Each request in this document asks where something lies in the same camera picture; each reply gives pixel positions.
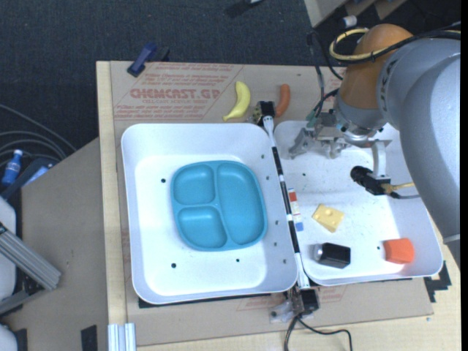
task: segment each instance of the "yellow banana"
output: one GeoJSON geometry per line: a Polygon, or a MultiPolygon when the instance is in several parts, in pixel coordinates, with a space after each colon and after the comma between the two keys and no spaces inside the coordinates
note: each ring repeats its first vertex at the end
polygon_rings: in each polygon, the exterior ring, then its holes
{"type": "Polygon", "coordinates": [[[244,82],[238,80],[235,83],[235,92],[237,93],[237,101],[233,109],[226,116],[223,116],[222,119],[224,122],[229,118],[242,117],[250,105],[250,90],[244,82]]]}

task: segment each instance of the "yellow cheese block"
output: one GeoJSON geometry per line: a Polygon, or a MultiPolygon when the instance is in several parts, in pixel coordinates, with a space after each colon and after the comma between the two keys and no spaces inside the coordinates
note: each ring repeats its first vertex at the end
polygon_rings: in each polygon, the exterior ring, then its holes
{"type": "Polygon", "coordinates": [[[317,210],[312,214],[312,218],[326,227],[331,233],[336,232],[340,222],[343,220],[344,213],[335,208],[319,204],[317,210]]]}

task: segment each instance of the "orange block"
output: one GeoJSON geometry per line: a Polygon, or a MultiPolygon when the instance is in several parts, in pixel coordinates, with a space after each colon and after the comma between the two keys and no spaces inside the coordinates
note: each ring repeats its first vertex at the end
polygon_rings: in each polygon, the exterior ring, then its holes
{"type": "Polygon", "coordinates": [[[407,264],[415,259],[415,248],[408,238],[383,242],[385,259],[396,264],[407,264]]]}

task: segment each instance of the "blue bottle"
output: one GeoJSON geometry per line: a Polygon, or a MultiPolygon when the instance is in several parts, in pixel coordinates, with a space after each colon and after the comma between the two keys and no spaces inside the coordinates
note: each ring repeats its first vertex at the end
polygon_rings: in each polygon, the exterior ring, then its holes
{"type": "Polygon", "coordinates": [[[13,158],[8,162],[5,167],[5,174],[1,179],[1,184],[4,186],[9,186],[16,181],[18,174],[21,170],[21,157],[23,156],[23,151],[20,149],[15,149],[13,152],[13,158]]]}

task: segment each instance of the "blue plate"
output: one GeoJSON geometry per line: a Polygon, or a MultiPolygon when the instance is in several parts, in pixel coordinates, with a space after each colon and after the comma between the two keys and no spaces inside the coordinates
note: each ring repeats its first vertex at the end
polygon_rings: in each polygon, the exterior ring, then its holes
{"type": "Polygon", "coordinates": [[[245,248],[266,233],[258,180],[240,162],[198,162],[181,167],[172,178],[170,198],[178,232],[194,249],[245,248]]]}

